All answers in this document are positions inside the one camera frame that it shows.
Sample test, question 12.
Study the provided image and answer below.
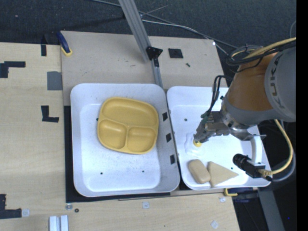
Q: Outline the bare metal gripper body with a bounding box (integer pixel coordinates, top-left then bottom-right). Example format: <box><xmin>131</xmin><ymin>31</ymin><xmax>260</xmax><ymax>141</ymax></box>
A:
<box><xmin>204</xmin><ymin>110</ymin><xmax>251</xmax><ymax>137</ymax></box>

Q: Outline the white and yellow fried egg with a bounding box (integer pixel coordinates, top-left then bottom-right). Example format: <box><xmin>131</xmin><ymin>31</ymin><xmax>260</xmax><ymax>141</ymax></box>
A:
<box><xmin>184</xmin><ymin>131</ymin><xmax>205</xmax><ymax>157</ymax></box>

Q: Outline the white plastic tray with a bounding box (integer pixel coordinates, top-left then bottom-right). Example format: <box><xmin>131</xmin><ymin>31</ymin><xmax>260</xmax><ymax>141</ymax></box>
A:
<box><xmin>70</xmin><ymin>83</ymin><xmax>181</xmax><ymax>198</ymax></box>
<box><xmin>166</xmin><ymin>85</ymin><xmax>273</xmax><ymax>191</ymax></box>

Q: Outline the tan bread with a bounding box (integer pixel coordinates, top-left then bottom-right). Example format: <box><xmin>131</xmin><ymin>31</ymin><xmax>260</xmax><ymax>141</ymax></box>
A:
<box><xmin>188</xmin><ymin>159</ymin><xmax>212</xmax><ymax>185</ymax></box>

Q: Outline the tan triangular pizza slice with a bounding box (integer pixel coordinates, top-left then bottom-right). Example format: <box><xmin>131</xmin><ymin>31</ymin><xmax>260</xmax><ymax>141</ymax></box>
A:
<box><xmin>207</xmin><ymin>161</ymin><xmax>239</xmax><ymax>188</ymax></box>

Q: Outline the yellow divided plate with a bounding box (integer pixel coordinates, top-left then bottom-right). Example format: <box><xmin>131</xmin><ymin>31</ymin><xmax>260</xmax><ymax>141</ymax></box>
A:
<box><xmin>97</xmin><ymin>96</ymin><xmax>160</xmax><ymax>155</ymax></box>

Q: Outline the pale wood board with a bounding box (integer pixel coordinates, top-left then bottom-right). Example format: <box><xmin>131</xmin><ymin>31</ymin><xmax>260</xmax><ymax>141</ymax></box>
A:
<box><xmin>60</xmin><ymin>30</ymin><xmax>236</xmax><ymax>201</ymax></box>

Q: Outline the black cylinder on white bracket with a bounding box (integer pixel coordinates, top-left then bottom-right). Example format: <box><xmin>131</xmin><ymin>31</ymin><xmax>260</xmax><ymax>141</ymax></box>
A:
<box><xmin>232</xmin><ymin>134</ymin><xmax>267</xmax><ymax>179</ymax></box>

